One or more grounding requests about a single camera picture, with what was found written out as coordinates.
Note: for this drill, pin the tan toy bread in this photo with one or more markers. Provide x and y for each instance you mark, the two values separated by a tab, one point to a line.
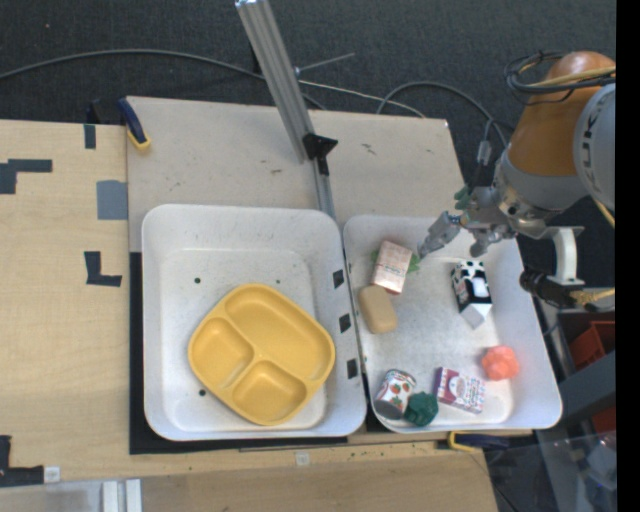
377	310

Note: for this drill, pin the white plastic tray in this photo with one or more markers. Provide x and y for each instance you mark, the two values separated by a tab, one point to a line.
240	235
430	330

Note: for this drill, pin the black and white milk carton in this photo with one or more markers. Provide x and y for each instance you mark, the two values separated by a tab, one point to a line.
472	290

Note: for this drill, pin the strawberry print can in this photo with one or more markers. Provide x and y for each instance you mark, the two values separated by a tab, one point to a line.
395	392

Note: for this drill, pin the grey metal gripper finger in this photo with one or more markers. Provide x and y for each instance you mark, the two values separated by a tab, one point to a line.
484	244
440	234

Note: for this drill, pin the orange toy fruit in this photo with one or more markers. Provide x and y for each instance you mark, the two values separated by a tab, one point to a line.
500	363

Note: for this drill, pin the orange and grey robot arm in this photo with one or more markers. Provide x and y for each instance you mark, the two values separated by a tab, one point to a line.
545	135

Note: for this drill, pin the green toy broccoli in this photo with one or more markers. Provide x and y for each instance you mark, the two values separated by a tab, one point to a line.
421	409

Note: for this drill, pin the pink carton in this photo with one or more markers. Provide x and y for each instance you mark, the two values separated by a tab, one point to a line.
391	267

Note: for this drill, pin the yellow divided plate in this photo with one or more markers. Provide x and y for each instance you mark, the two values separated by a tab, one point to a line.
260	350

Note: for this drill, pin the black cylinder on white bracket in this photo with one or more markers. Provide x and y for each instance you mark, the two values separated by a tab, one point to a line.
566	255

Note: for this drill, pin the purple and white carton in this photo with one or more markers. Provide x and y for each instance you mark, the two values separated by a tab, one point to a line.
460	390

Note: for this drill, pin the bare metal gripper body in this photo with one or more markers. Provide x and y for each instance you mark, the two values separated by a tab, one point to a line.
492	212

